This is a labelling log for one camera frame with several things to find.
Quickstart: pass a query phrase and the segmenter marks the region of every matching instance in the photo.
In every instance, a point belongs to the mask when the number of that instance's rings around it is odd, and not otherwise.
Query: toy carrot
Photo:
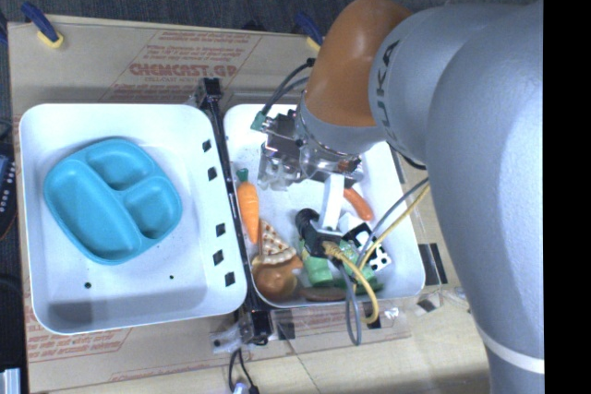
[[[355,212],[357,212],[357,215],[361,220],[370,221],[373,219],[373,210],[367,201],[362,198],[353,187],[349,187],[348,189],[345,188],[343,195],[353,206],[353,209],[355,209]]]
[[[242,222],[247,228],[248,238],[253,244],[259,240],[259,195],[254,184],[248,181],[248,169],[236,172],[240,184],[236,188]]]

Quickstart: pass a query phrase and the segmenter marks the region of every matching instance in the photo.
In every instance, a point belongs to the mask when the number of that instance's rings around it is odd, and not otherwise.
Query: teal connector
[[[252,125],[250,126],[251,130],[255,130],[255,131],[262,131],[262,124],[264,123],[264,121],[267,119],[267,115],[263,112],[257,112],[257,116],[255,116],[255,119],[252,122]]]

